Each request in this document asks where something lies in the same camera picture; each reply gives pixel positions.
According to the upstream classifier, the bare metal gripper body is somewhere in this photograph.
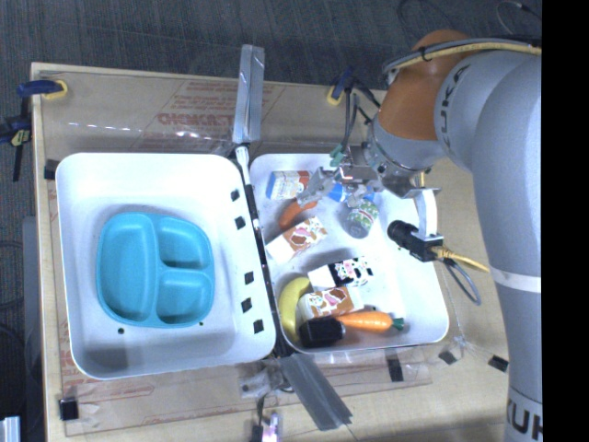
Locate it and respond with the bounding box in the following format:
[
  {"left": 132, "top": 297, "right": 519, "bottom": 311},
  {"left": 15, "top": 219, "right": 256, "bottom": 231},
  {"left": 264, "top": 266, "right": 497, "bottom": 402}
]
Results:
[{"left": 337, "top": 143, "right": 417, "bottom": 200}]

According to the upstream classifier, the blue bottle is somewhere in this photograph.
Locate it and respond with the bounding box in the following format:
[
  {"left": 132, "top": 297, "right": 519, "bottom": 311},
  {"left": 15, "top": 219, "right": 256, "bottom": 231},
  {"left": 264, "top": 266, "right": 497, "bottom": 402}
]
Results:
[{"left": 328, "top": 180, "right": 376, "bottom": 204}]

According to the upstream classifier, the green and white can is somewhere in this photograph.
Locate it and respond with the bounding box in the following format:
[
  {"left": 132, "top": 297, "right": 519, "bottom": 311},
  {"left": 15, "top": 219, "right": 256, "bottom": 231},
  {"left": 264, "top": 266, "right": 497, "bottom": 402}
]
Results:
[{"left": 341, "top": 199, "right": 381, "bottom": 240}]

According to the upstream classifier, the blue and orange carton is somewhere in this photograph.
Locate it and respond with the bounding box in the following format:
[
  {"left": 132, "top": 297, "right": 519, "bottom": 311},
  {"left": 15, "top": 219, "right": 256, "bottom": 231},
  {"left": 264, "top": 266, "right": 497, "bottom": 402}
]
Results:
[{"left": 265, "top": 169, "right": 313, "bottom": 202}]

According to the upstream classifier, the orange sausage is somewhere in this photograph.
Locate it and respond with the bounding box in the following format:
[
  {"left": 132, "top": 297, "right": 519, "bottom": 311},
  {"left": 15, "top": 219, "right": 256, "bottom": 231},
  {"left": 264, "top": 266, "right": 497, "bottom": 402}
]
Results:
[{"left": 277, "top": 199, "right": 319, "bottom": 231}]

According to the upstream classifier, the brown and white carton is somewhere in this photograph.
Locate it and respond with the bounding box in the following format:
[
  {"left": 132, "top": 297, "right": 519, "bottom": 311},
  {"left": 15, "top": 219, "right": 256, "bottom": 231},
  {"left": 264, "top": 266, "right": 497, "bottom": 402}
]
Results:
[
  {"left": 264, "top": 215, "right": 329, "bottom": 264},
  {"left": 295, "top": 285, "right": 365, "bottom": 324}
]

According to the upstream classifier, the black and white carton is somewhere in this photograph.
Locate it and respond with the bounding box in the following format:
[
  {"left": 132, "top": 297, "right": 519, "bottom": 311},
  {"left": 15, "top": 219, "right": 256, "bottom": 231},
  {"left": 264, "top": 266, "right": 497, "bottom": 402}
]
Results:
[{"left": 306, "top": 255, "right": 375, "bottom": 291}]

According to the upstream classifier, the white plastic tray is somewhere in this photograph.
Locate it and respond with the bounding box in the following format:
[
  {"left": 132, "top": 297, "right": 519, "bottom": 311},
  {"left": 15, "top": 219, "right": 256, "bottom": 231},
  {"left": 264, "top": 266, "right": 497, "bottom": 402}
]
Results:
[
  {"left": 54, "top": 151, "right": 278, "bottom": 381},
  {"left": 248, "top": 152, "right": 451, "bottom": 355}
]

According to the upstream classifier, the yellow banana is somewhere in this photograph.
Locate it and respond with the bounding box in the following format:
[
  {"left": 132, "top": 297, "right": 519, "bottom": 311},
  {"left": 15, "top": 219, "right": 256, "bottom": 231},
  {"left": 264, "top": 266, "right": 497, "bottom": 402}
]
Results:
[{"left": 277, "top": 275, "right": 315, "bottom": 345}]

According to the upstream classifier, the orange carrot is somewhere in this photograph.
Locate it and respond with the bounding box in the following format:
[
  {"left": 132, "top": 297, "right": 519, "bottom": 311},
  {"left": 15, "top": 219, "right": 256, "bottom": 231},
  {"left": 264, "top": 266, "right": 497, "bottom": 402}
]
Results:
[{"left": 336, "top": 309, "right": 407, "bottom": 335}]

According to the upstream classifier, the black rounded block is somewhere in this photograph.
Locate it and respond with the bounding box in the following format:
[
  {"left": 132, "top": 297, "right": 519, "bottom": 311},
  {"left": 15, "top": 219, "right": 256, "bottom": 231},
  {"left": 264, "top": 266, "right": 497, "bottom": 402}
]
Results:
[{"left": 298, "top": 315, "right": 347, "bottom": 350}]

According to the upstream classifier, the brown cardboard board red print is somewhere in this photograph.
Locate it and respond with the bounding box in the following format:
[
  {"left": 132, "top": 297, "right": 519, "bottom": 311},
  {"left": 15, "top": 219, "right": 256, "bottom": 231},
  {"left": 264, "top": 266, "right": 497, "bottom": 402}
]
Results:
[{"left": 38, "top": 68, "right": 434, "bottom": 437}]

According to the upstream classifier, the blue divided plate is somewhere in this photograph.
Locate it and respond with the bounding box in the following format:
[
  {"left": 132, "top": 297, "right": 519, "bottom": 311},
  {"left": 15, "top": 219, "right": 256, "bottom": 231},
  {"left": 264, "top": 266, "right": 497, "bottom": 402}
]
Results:
[{"left": 95, "top": 211, "right": 217, "bottom": 330}]

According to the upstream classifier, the black cylinder on white bracket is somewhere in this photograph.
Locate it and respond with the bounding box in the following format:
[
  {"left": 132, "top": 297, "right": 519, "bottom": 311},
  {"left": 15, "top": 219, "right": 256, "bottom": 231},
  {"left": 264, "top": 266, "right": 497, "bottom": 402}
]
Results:
[{"left": 387, "top": 186, "right": 445, "bottom": 263}]

